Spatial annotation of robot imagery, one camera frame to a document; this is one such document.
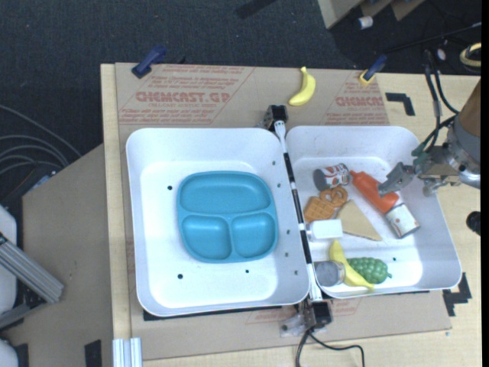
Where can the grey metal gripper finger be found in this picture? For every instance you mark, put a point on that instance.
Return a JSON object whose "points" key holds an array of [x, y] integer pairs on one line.
{"points": [[393, 186], [401, 169]]}

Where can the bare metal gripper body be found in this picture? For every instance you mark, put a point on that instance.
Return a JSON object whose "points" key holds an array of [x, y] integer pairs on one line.
{"points": [[439, 166]]}

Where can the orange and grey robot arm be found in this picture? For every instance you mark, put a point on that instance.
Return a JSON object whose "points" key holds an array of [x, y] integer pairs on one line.
{"points": [[470, 113]]}

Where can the orange bottle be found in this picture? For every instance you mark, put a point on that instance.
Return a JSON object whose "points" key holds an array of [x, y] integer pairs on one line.
{"points": [[366, 187]]}

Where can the white can with red print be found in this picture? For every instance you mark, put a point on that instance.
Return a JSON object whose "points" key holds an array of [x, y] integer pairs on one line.
{"points": [[403, 220]]}

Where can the tan triangular bread slice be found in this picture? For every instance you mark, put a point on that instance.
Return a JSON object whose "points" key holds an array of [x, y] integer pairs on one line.
{"points": [[357, 220]]}

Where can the brown pretzel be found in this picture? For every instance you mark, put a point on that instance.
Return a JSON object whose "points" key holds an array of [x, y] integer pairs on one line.
{"points": [[336, 195]]}

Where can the red and white can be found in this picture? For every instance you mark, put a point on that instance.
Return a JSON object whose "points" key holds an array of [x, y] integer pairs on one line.
{"points": [[336, 174]]}

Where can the white plastic tray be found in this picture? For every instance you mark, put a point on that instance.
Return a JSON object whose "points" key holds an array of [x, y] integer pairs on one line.
{"points": [[160, 243], [428, 243]]}

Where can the white carton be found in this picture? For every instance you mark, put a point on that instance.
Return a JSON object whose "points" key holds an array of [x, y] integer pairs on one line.
{"points": [[326, 229]]}

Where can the orange waffle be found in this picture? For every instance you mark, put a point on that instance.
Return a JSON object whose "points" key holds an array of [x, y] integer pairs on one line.
{"points": [[317, 209]]}

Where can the green grapes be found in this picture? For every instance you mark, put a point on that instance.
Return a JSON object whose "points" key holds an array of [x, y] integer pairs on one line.
{"points": [[368, 270]]}

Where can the yellow banana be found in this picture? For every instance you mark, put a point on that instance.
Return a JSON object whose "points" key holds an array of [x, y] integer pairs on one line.
{"points": [[338, 256], [305, 88]]}

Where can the thin black and white rod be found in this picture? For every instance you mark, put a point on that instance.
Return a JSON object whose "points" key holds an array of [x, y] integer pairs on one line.
{"points": [[294, 189]]}

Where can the grey can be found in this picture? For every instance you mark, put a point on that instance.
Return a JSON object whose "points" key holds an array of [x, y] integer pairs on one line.
{"points": [[328, 273]]}

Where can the small white bottle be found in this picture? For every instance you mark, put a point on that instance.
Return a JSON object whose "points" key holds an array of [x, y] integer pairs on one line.
{"points": [[365, 22]]}

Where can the blue divided plate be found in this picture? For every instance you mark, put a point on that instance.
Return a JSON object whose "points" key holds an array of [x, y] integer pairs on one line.
{"points": [[225, 197]]}

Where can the brown cardboard board red print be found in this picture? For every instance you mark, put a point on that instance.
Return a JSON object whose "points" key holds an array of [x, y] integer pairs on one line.
{"points": [[237, 90]]}

